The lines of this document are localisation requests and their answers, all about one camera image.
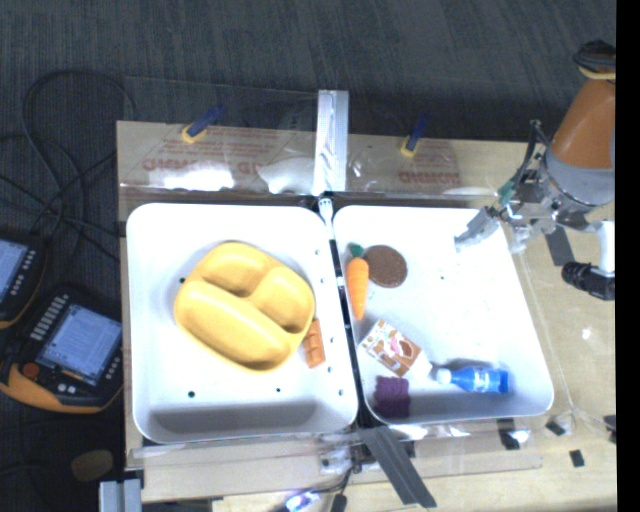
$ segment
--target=orange carrot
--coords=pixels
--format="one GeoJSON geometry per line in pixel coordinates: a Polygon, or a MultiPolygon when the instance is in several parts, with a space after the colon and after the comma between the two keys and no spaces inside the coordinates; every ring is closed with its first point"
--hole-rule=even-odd
{"type": "Polygon", "coordinates": [[[364,316],[369,285],[369,263],[362,258],[363,249],[357,244],[349,246],[353,258],[347,264],[347,292],[351,307],[358,320],[364,316]]]}

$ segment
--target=yellow divided plate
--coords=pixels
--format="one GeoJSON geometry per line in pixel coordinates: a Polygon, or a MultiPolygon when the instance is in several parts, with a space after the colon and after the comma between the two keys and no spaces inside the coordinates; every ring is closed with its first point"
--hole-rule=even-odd
{"type": "Polygon", "coordinates": [[[173,314],[181,329],[230,363],[273,370],[296,351],[315,313],[309,284],[251,245],[224,242],[185,279],[173,314]]]}

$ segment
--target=blue plastic bottle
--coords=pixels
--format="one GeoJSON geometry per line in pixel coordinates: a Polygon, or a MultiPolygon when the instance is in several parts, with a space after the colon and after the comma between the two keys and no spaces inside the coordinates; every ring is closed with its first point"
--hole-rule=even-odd
{"type": "Polygon", "coordinates": [[[440,384],[455,384],[472,393],[508,393],[509,373],[482,366],[465,366],[460,370],[440,368],[436,372],[440,384]]]}

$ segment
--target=white bottle cap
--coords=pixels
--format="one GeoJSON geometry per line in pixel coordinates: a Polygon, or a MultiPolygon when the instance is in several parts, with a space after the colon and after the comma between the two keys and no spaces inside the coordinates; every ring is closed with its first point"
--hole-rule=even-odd
{"type": "Polygon", "coordinates": [[[439,384],[451,384],[451,370],[448,368],[440,368],[436,372],[436,380],[439,384]]]}

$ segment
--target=brown disc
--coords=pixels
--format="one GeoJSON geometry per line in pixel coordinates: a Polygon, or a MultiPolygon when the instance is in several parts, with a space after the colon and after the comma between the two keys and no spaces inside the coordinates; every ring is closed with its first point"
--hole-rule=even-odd
{"type": "Polygon", "coordinates": [[[379,286],[395,288],[407,278],[407,261],[388,245],[374,245],[364,254],[369,263],[369,279],[379,286]]]}

